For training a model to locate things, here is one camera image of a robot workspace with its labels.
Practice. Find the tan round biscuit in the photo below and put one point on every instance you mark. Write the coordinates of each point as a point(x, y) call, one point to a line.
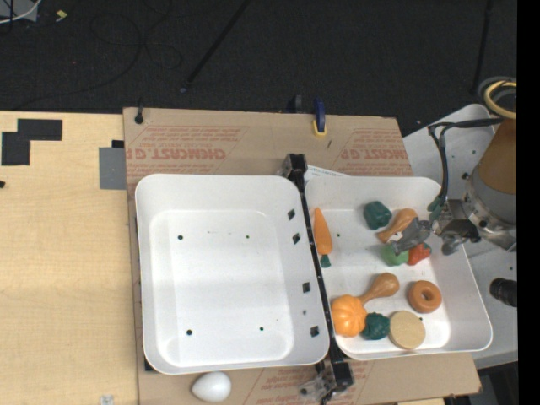
point(407, 331)

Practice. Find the brown doughnut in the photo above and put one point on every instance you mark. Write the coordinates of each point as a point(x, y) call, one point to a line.
point(415, 300)

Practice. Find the white plastic tray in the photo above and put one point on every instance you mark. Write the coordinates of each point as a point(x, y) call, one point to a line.
point(219, 277)
point(460, 310)

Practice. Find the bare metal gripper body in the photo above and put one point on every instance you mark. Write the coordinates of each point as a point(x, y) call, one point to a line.
point(457, 226)

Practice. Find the dark green pepper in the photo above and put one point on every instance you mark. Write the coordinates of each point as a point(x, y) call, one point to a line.
point(376, 215)

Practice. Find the thin black rod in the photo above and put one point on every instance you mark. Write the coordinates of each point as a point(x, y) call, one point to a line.
point(314, 247)

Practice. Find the white paper sheet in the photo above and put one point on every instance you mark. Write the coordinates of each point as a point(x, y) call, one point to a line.
point(325, 172)

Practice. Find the black cylinder on white bracket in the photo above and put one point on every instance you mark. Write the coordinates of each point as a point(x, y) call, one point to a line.
point(504, 291)

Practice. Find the red strawberry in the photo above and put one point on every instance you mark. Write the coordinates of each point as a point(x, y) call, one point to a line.
point(417, 255)

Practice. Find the orange pumpkin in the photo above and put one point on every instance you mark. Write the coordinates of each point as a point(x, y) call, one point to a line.
point(347, 315)

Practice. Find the light green pepper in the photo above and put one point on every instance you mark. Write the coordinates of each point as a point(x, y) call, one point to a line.
point(390, 257)

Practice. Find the orange carrot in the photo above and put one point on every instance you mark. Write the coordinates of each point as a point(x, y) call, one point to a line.
point(322, 234)

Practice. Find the green broccoli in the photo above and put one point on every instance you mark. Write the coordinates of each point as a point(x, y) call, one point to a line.
point(375, 326)

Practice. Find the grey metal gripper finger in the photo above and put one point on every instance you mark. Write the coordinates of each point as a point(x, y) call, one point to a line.
point(405, 245)
point(417, 226)

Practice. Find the tan chicken drumstick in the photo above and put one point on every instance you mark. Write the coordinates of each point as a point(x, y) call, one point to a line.
point(398, 224)
point(381, 287)

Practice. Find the white egg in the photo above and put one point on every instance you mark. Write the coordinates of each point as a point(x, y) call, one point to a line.
point(212, 386)

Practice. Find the brown cardboard board red print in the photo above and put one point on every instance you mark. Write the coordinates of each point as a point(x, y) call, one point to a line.
point(211, 150)

